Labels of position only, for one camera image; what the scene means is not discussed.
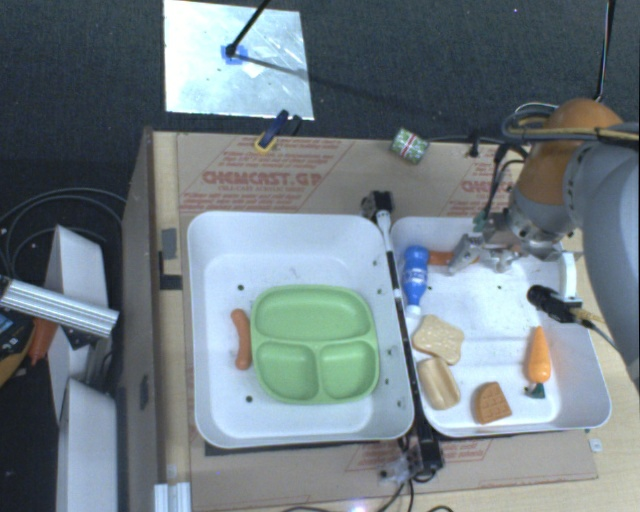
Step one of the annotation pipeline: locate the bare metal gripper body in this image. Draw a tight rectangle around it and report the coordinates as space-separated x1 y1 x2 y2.
478 211 566 262

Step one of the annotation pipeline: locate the blue and white bottle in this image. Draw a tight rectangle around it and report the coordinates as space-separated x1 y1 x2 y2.
402 244 432 318

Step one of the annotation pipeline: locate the white plastic tray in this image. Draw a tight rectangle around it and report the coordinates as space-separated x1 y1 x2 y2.
389 215 613 439
186 210 416 450

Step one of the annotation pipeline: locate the thin black and white rod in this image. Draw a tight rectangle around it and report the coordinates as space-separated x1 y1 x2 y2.
377 209 432 451

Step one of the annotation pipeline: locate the pale bread slice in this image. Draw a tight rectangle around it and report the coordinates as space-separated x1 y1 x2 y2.
411 314 465 367

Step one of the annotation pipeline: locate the green and white can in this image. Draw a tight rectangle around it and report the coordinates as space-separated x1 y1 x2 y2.
389 127 431 165

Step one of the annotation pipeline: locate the tan bread roll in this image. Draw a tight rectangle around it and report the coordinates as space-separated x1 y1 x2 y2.
416 357 462 412

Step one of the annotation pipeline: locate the orange waffle biscuit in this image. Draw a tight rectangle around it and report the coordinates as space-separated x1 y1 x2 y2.
472 381 514 426

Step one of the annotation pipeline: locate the green divided plate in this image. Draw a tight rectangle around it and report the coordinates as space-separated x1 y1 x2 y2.
249 284 382 406

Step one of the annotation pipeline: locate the brown cardboard board red print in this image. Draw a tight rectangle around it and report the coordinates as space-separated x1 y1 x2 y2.
175 131 600 491

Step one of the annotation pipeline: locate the black cylinder on white bracket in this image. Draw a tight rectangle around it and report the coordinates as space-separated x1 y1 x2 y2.
526 251 585 325

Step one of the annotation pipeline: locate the black block with thin wires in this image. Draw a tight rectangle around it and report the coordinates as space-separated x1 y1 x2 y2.
361 190 397 220
413 424 445 475

